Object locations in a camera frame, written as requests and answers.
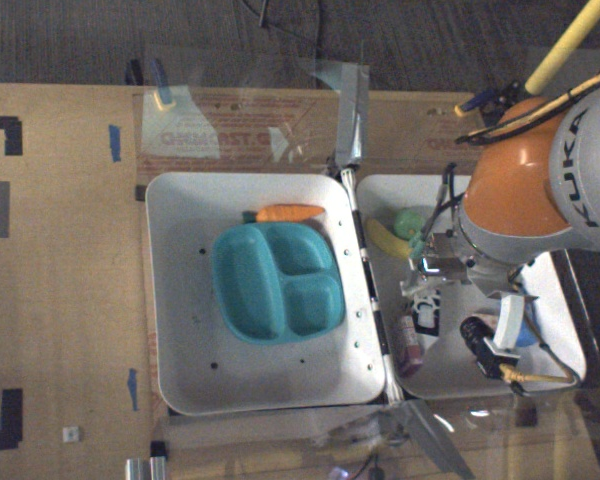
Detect black cylinder on white bracket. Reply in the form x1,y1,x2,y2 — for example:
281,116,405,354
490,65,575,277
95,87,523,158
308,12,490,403
459,291,527,381

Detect orange carrot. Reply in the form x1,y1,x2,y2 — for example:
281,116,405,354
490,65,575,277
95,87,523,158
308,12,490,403
241,203,328,225

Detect blue round object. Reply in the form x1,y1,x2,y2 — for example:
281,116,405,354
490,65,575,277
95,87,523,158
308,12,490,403
513,301,540,349

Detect green ball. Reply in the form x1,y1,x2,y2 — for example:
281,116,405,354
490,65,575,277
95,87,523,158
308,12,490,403
392,207,427,242

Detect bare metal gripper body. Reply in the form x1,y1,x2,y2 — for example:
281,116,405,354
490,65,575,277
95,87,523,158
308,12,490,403
410,230,475,284

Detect teal divided plate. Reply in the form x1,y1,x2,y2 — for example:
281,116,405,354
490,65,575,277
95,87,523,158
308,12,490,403
210,220,347,347

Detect brown cardboard board, red print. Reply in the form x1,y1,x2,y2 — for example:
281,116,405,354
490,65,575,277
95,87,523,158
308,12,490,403
132,89,594,464

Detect yellow banana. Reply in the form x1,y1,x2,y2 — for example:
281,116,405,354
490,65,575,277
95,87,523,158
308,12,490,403
365,217,414,261

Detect white plastic tray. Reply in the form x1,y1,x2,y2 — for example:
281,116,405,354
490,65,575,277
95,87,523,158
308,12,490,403
354,173,589,401
144,171,388,417

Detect black and white carton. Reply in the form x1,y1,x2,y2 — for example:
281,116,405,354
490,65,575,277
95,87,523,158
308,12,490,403
410,290,443,338

